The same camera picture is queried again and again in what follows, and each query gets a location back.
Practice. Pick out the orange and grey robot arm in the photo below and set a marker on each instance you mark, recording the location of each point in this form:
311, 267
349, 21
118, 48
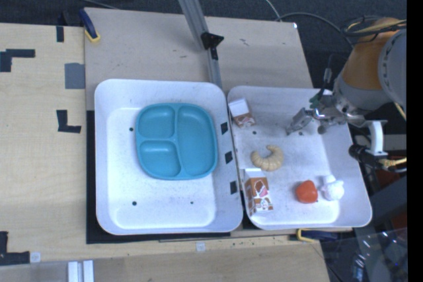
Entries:
361, 64

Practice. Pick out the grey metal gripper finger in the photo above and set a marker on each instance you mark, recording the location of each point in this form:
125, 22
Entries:
299, 120
324, 127

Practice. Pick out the blue divided plate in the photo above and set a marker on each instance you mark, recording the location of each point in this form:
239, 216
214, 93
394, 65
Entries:
195, 142

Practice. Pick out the white toy garlic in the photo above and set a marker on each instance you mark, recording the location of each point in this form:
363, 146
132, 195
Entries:
333, 190

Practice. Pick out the red toy tomato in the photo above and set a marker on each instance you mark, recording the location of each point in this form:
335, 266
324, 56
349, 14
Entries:
306, 192

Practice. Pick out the white plastic tray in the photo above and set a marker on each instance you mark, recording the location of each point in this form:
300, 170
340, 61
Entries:
297, 158
165, 204

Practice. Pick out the small brown and white carton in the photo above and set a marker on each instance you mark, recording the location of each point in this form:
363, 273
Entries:
242, 114

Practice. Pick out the large brown and white carton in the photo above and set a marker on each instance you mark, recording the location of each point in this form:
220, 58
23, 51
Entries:
259, 193

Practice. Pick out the beige toy croissant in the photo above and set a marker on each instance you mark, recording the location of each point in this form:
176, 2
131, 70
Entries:
268, 162

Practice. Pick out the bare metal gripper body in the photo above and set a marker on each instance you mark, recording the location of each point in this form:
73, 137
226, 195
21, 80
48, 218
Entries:
337, 110

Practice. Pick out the black cylinder on white bracket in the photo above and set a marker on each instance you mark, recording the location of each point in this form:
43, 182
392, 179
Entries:
376, 138

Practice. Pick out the pale wood board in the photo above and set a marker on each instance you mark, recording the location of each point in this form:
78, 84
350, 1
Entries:
148, 49

